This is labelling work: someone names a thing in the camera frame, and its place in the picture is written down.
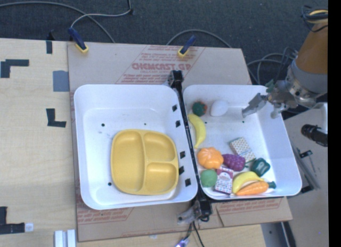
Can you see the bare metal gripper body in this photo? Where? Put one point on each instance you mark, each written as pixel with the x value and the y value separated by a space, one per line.
pixel 285 94

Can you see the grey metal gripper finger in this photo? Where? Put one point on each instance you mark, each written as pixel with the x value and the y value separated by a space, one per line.
pixel 254 106
pixel 275 112

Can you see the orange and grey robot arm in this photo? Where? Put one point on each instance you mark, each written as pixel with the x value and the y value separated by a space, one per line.
pixel 312 51

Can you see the white plastic tray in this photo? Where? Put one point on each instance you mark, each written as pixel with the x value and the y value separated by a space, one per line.
pixel 128 102
pixel 269 139

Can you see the white toy egg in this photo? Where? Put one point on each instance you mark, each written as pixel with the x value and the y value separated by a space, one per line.
pixel 219 108

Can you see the white patterned carton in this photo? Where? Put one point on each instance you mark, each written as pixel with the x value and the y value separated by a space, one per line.
pixel 242 147

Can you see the green and red toy strawberry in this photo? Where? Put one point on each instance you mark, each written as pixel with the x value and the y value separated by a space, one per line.
pixel 199 108

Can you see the green bell pepper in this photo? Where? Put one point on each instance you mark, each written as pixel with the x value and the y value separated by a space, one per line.
pixel 260 166

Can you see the purple grapes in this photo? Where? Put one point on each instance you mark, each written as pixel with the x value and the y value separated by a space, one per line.
pixel 234 162

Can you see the yellow banana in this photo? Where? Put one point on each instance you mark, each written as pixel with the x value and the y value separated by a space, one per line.
pixel 200 131
pixel 243 179

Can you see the orange toy pumpkin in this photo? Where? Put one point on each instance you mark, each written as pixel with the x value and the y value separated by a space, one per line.
pixel 210 158

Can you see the thin black rod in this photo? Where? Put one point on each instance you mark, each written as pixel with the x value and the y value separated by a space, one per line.
pixel 189 139

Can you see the orange carrot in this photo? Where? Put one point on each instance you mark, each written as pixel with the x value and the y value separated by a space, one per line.
pixel 253 188

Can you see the pink and white carton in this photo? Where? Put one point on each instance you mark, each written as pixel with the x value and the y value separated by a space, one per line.
pixel 224 181

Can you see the green round toy fruit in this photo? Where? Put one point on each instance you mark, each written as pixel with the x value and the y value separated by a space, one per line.
pixel 208 178

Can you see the yellow divided plate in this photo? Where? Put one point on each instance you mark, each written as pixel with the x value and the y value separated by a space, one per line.
pixel 128 160

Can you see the brown cardboard board red print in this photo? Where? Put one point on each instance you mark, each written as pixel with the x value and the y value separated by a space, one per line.
pixel 112 62

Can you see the black cylinder on white bracket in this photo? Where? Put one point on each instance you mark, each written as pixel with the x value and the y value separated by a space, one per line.
pixel 314 133

